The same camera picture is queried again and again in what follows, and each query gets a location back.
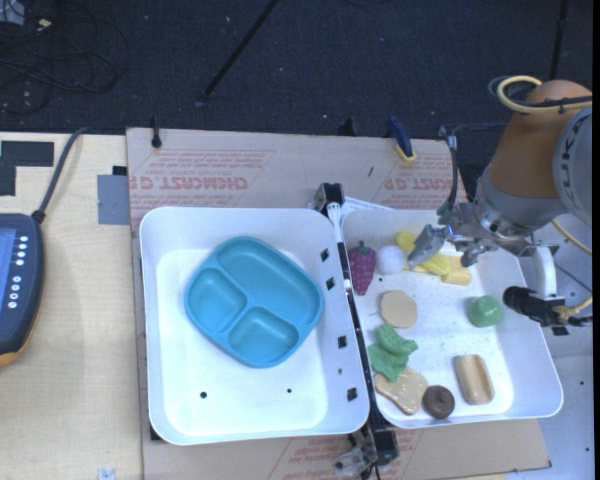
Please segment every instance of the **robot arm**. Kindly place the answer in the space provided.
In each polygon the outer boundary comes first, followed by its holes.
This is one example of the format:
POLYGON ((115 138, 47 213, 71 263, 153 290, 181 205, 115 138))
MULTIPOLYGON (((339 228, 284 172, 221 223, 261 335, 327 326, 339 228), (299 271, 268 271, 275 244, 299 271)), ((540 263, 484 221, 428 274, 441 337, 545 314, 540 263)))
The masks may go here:
POLYGON ((433 256, 445 241, 462 252, 465 267, 481 254, 502 248, 533 257, 539 271, 546 271, 541 298, 556 298, 555 276, 547 267, 557 246, 538 246, 528 238, 568 212, 592 225, 592 93, 565 80, 541 83, 513 77, 500 83, 498 97, 515 113, 477 182, 475 198, 439 210, 438 223, 444 226, 425 227, 408 257, 409 266, 433 256), (504 94, 514 81, 536 84, 525 102, 504 94))

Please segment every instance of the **brown cylinder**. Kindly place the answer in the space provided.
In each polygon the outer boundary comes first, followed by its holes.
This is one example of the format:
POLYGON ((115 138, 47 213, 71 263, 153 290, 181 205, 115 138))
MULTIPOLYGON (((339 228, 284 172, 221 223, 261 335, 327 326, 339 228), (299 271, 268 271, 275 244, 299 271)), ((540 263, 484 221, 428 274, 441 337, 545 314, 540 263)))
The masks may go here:
MULTIPOLYGON (((590 96, 591 91, 575 82, 552 80, 535 87, 527 102, 590 96)), ((503 192, 523 197, 558 197, 553 182, 553 156, 563 128, 576 110, 540 114, 516 112, 502 134, 488 176, 503 192)))

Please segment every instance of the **white ball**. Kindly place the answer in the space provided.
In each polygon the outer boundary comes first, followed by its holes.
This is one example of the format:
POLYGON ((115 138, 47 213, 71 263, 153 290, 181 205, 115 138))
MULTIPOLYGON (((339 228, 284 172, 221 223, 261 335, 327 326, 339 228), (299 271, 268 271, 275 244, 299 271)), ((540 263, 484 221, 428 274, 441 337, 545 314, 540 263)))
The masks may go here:
POLYGON ((397 245, 385 245, 376 253, 376 267, 385 275, 402 272, 407 263, 407 253, 397 245))

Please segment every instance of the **white plastic tray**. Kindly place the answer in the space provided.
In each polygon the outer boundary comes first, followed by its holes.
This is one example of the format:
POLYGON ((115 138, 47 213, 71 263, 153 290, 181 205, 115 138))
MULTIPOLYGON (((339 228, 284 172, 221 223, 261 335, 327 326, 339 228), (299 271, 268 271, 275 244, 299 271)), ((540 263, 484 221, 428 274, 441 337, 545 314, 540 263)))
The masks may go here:
MULTIPOLYGON (((416 235, 425 224, 437 226, 434 211, 363 210, 348 214, 343 221, 347 249, 363 240, 376 250, 395 245, 399 231, 416 235)), ((443 254, 459 255, 451 244, 443 254)), ((418 320, 409 329, 396 329, 418 344, 408 365, 422 374, 429 385, 443 385, 455 397, 455 410, 447 419, 436 420, 421 409, 403 413, 388 398, 377 394, 384 417, 402 428, 448 425, 478 421, 548 417, 562 407, 562 386, 540 325, 503 305, 504 317, 495 326, 478 328, 471 324, 466 309, 475 297, 492 295, 502 300, 509 286, 526 286, 520 264, 503 250, 479 257, 470 267, 468 286, 443 283, 438 276, 403 271, 382 276, 377 271, 364 296, 355 295, 356 308, 365 344, 376 341, 375 328, 384 320, 379 300, 389 290, 402 290, 416 301, 418 320), (483 405, 470 405, 462 397, 453 368, 453 358, 479 354, 485 360, 495 388, 495 397, 483 405)))
POLYGON ((178 445, 345 434, 364 425, 369 398, 331 222, 308 209, 162 207, 146 214, 140 246, 149 417, 178 445), (316 327, 284 362, 252 368, 205 337, 184 290, 236 236, 278 249, 322 288, 316 327))

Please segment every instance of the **blue plate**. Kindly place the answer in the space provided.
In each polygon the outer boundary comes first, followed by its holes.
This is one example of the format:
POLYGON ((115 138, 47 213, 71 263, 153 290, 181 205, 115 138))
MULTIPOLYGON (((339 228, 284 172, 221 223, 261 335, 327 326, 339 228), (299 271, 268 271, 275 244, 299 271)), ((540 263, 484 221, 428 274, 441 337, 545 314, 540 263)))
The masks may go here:
POLYGON ((243 363, 266 368, 293 354, 324 308, 322 291, 267 243, 236 237, 196 271, 184 294, 189 319, 243 363))

